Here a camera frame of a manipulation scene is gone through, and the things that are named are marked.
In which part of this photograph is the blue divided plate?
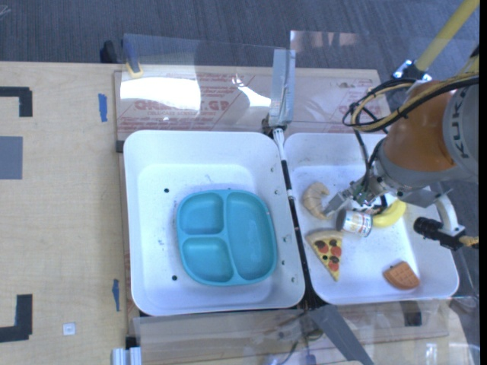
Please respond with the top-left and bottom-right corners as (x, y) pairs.
(175, 189), (279, 287)

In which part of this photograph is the small white labelled can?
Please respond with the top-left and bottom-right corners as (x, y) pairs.
(335, 208), (374, 238)

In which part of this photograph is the orange toy waffle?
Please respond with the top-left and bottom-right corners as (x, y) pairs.
(382, 260), (421, 291)

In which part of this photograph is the white plastic tray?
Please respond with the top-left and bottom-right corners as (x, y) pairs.
(283, 132), (460, 306)
(123, 129), (307, 317)

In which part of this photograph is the toy pizza slice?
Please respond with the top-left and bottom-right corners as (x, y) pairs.
(305, 229), (344, 282)

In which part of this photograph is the beige toy croissant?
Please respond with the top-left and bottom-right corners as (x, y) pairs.
(302, 181), (331, 221)

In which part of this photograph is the black cylinder on white bracket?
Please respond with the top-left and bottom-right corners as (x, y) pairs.
(412, 193), (466, 251)

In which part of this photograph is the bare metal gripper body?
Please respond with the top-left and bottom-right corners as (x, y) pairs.
(344, 173), (405, 205)

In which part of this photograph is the yellow banana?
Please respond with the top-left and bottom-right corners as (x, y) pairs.
(371, 198), (407, 229)

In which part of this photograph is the brown cardboard board red print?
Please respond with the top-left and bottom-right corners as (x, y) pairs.
(113, 65), (457, 360)

